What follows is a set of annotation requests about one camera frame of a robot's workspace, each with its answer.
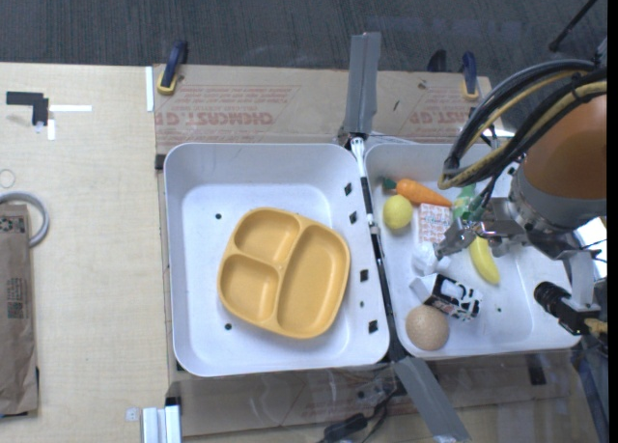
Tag white plastic tray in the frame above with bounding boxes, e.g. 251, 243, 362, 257
362, 142, 584, 361
162, 142, 391, 378

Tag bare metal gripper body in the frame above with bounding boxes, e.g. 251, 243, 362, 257
475, 196, 538, 245

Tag yellow lemon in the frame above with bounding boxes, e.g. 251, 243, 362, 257
382, 193, 415, 232

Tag orange and white carton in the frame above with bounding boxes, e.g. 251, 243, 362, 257
416, 202, 456, 246

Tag yellow banana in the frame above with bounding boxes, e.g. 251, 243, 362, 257
468, 234, 502, 287

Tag brown cardboard board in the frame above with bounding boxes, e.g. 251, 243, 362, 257
153, 63, 588, 438

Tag white crumpled lump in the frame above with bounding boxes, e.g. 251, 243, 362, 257
410, 241, 453, 279

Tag green and yellow packet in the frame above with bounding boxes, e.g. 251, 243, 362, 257
452, 183, 480, 221

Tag black cylinder on white bracket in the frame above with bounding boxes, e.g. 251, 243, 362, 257
532, 247, 604, 337

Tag brown paper bag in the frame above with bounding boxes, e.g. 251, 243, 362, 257
0, 204, 41, 418

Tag yellow divided plate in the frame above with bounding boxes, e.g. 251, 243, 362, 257
216, 207, 352, 341

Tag beige round ball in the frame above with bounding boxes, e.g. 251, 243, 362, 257
405, 304, 452, 352

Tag black and white milk carton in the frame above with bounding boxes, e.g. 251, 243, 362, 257
408, 272, 485, 323

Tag orange carrot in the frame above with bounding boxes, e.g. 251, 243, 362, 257
381, 177, 454, 208

